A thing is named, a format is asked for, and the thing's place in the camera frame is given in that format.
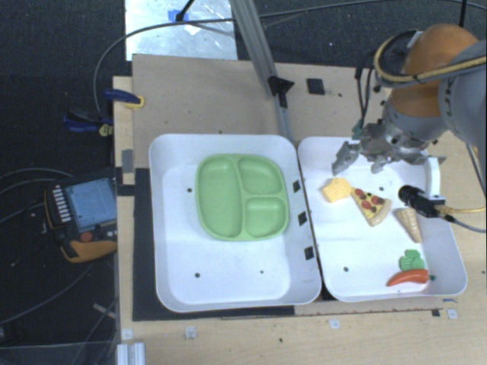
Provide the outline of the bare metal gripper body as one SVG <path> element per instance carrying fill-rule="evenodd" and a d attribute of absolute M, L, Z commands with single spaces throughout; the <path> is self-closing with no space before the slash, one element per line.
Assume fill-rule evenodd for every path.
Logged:
<path fill-rule="evenodd" d="M 391 121 L 368 123 L 361 131 L 360 153 L 372 163 L 424 163 L 426 142 L 418 141 Z"/>

